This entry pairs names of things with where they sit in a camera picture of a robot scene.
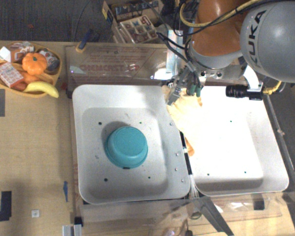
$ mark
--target yellow wire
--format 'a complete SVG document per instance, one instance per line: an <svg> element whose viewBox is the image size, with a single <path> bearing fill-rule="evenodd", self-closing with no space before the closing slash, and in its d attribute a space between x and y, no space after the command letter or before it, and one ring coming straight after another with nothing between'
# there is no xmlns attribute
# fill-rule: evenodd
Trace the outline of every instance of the yellow wire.
<svg viewBox="0 0 295 236"><path fill-rule="evenodd" d="M272 88L265 88L265 89L262 90L262 92L264 94L271 95L271 94L273 94L275 91L277 91L279 89L281 83L282 83L282 81L279 81L274 87L272 87Z"/></svg>
<svg viewBox="0 0 295 236"><path fill-rule="evenodd" d="M251 6L252 4L255 4L255 3L260 2L260 1L263 1L263 0L251 0L251 1L248 1L248 2L246 2L246 3L242 4L242 5L240 5L237 9L234 9L234 10L230 11L229 13L227 13L226 15L224 15L223 17L221 17L219 20L217 20L217 21L216 21L214 24L212 24L212 25L216 25L216 24L218 24L218 23L220 23L220 22L222 22L222 21L224 21L224 20L226 20L226 19L229 19L230 17L234 16L236 13L242 11L243 9L247 8L248 6ZM201 27L205 27L205 26L207 26L208 24L211 23L211 22L206 22L206 23L201 23L201 24L194 24L194 23L191 23L191 22L187 21L187 20L184 18L184 16L183 16L183 10L184 10L184 8L186 7L186 3L182 4L182 6L181 6L181 8L180 8L180 12L179 12L180 19L181 19L181 21L182 21L185 25L187 25L187 26L189 26L189 27L194 27L194 28L201 28Z"/></svg>

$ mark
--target blue round object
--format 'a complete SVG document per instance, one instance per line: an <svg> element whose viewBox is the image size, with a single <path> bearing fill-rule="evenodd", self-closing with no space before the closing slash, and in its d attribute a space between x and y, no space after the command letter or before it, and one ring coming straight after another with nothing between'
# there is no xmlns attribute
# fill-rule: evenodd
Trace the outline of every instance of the blue round object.
<svg viewBox="0 0 295 236"><path fill-rule="evenodd" d="M105 153L108 159L123 169L132 169L143 164L148 156L148 143L144 134L134 127L121 127L106 140Z"/></svg>

